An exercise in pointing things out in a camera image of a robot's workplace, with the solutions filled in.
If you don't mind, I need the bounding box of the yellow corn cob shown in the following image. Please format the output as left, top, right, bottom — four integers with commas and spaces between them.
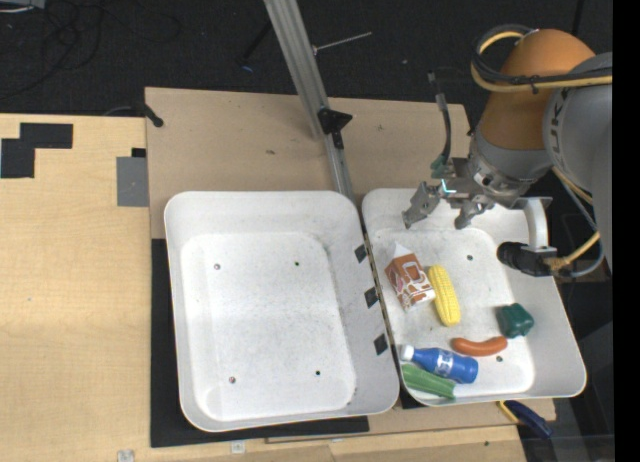
426, 263, 462, 328

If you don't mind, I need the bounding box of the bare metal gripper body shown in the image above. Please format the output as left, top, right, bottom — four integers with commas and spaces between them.
439, 157, 527, 212

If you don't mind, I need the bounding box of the green cucumber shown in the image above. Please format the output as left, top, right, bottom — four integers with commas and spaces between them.
400, 362, 458, 400

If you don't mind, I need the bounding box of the black cylinder on white bracket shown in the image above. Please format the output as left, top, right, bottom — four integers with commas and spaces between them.
496, 196, 559, 279

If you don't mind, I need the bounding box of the blue bottle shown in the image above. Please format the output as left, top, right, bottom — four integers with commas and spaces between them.
400, 343, 480, 385

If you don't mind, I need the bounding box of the white plastic tray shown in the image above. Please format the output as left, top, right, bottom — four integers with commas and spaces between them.
163, 190, 401, 434
360, 187, 588, 409

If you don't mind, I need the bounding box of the orange sausage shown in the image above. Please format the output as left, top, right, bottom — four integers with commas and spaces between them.
451, 335, 509, 358

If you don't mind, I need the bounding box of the orange and white carton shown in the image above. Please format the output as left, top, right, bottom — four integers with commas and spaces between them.
383, 241, 437, 313

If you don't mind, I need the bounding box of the brown cardboard board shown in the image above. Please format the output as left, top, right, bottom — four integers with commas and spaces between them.
144, 86, 559, 446

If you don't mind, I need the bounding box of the green bell pepper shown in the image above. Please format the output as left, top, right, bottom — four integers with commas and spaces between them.
495, 302, 536, 340

